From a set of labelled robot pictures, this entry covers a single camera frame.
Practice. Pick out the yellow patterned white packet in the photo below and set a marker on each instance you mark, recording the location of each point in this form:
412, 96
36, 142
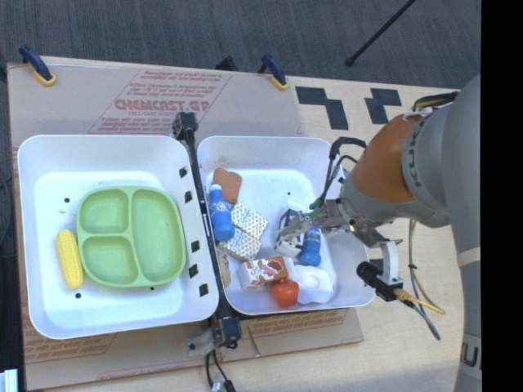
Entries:
250, 221
243, 246

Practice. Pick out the black cylinder on white bracket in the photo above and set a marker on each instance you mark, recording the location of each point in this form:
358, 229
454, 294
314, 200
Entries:
378, 278

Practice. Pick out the white plastic tray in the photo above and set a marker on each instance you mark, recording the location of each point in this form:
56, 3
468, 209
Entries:
53, 313
269, 166

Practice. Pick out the red tomato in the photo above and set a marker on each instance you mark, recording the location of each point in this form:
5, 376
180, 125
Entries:
284, 293

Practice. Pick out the brown cardboard board red print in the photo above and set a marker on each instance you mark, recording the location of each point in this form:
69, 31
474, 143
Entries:
98, 100

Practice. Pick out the black and white milk carton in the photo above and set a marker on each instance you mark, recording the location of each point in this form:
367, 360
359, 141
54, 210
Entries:
288, 246

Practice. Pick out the tan biscuit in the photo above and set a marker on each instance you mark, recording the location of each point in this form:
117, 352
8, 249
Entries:
224, 270

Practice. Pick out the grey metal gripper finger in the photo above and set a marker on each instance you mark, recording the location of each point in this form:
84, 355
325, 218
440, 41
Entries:
301, 215
295, 230

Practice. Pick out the green divided plate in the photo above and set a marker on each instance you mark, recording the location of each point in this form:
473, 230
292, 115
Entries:
155, 235

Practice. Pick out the yellow corn cob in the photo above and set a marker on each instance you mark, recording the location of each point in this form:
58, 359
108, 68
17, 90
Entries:
69, 259

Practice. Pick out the blue bottle white cap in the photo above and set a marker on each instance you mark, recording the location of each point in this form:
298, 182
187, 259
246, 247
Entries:
311, 247
220, 219

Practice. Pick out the white carton brown orange print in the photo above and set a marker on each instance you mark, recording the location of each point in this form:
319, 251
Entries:
263, 273

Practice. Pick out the brown bread slice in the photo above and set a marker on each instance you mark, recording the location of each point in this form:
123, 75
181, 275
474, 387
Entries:
226, 182

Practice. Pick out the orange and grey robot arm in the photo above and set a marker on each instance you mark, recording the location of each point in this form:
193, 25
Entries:
433, 170

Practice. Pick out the thin black and white rod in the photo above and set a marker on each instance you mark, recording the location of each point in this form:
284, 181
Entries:
204, 215

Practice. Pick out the white plastic jug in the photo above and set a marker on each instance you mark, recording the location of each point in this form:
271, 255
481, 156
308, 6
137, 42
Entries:
314, 284

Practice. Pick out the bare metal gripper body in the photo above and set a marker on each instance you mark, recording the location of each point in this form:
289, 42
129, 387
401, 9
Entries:
336, 215

